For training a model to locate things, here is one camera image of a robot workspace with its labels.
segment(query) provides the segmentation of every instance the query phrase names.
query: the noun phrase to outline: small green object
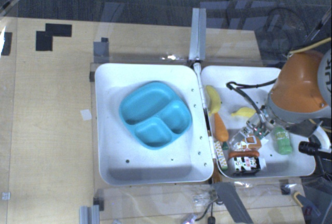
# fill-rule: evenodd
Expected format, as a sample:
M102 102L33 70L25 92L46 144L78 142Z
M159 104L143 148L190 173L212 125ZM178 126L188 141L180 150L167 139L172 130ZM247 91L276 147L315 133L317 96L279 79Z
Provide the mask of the small green object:
M222 150L228 150L229 147L227 145L227 142L223 142L223 145L222 145Z
M293 152L291 143L289 141L289 133L282 127L276 127L273 130L273 136L276 139L278 149L277 152L281 155L287 155Z

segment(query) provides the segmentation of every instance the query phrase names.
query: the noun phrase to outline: gray metal bracket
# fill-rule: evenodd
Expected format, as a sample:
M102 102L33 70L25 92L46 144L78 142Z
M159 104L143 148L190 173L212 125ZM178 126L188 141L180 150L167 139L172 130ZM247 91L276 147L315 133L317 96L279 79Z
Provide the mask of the gray metal bracket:
M100 224L99 205L81 206L79 209L79 224Z
M205 59L206 40L206 9L193 8L191 20L190 61L202 61Z

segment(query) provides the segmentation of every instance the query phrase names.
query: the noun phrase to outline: transparent plastic sheet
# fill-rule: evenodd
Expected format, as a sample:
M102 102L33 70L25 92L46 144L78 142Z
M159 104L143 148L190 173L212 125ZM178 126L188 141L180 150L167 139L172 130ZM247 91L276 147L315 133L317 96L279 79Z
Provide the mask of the transparent plastic sheet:
M17 3L7 0L0 7L0 222L7 223L10 200L9 166L16 72Z
M285 6L272 2L205 2L207 11L207 65L251 65L281 67L291 49L308 45L327 6ZM138 15L139 6L106 3L94 40L91 71L103 63L188 65L190 30L187 26L164 26L141 19L130 24L128 14ZM167 12L160 7L161 15ZM191 10L182 9L188 23ZM330 33L330 23L322 27L314 41ZM330 45L318 48L325 52ZM92 120L95 115L95 86L91 83ZM99 175L98 138L93 121L95 203L102 205L102 223L183 223L198 218L214 198L214 188L206 183L159 184L113 187ZM232 183L254 223L303 223L303 212L292 195L304 193L298 177L246 178ZM225 205L213 206L217 221L233 223ZM200 223L206 223L207 217Z

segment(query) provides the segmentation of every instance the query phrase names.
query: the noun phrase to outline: plastic bottle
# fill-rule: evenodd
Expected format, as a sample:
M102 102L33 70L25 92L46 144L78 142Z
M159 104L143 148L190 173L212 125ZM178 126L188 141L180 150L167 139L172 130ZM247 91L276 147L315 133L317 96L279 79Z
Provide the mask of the plastic bottle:
M281 155L287 155L293 152L291 143L289 141L289 133L282 127L276 127L273 130L273 137L275 138L278 149L277 152Z

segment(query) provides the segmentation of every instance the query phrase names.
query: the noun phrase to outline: orange carrot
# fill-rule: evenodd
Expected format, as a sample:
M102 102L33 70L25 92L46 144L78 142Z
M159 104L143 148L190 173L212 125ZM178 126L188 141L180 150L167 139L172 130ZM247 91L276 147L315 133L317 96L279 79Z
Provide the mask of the orange carrot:
M214 114L214 127L215 137L220 142L226 142L228 140L228 131L226 126L218 113Z

